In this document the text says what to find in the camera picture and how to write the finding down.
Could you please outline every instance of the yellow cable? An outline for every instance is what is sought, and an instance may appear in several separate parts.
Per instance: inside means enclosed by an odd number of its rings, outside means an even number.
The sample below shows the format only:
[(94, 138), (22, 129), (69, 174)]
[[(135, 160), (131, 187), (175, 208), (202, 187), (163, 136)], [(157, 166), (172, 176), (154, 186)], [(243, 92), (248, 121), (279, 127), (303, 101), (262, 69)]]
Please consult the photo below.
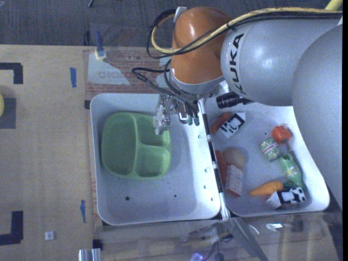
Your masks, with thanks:
[(343, 4), (343, 0), (331, 0), (326, 6), (326, 10), (337, 10)]
[[(199, 40), (198, 42), (196, 42), (192, 46), (187, 47), (186, 49), (184, 49), (183, 52), (186, 52), (189, 49), (194, 49), (196, 47), (199, 47), (200, 45), (203, 45), (204, 43), (210, 41), (212, 38), (216, 37), (218, 34), (220, 34), (221, 32), (225, 31), (226, 29), (228, 29), (229, 27), (235, 25), (238, 22), (241, 22), (241, 21), (243, 21), (243, 20), (245, 20), (247, 18), (250, 18), (252, 16), (264, 15), (264, 14), (269, 14), (269, 13), (317, 13), (317, 14), (326, 14), (326, 13), (342, 13), (342, 12), (341, 11), (334, 11), (334, 10), (327, 10), (327, 9), (312, 9), (312, 8), (298, 8), (298, 7), (266, 8), (266, 9), (260, 9), (260, 10), (252, 11), (250, 13), (241, 15), (241, 16), (239, 16), (239, 17), (237, 17), (237, 18), (227, 22), (226, 24), (222, 25), (217, 30), (211, 32), (209, 35), (207, 35), (203, 39)], [(164, 18), (162, 21), (160, 21), (158, 23), (158, 26), (154, 27), (153, 30), (152, 30), (151, 43), (152, 43), (153, 47), (157, 51), (159, 51), (159, 52), (161, 52), (163, 54), (171, 54), (171, 53), (175, 53), (175, 52), (180, 50), (180, 48), (178, 48), (178, 49), (169, 49), (169, 48), (159, 47), (156, 44), (156, 41), (155, 41), (156, 32), (157, 32), (157, 29), (158, 29), (159, 25), (161, 25), (163, 22), (165, 22), (166, 20), (171, 18), (173, 15), (174, 14)]]

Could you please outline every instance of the divided green plate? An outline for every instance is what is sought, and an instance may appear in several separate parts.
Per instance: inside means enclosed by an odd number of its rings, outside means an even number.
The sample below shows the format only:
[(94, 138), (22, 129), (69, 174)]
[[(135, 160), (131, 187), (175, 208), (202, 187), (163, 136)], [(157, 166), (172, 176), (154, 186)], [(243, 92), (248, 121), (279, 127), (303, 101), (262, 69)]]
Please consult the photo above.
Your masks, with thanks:
[(156, 135), (152, 116), (114, 113), (104, 126), (101, 158), (104, 167), (114, 175), (135, 179), (158, 178), (170, 166), (169, 132)]

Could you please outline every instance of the small white block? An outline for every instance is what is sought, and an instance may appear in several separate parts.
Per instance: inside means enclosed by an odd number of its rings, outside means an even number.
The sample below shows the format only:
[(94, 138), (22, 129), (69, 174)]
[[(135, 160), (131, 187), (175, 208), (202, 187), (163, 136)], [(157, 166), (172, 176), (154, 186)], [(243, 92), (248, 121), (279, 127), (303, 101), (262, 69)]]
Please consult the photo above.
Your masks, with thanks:
[(54, 240), (54, 231), (45, 232), (45, 240), (46, 241)]

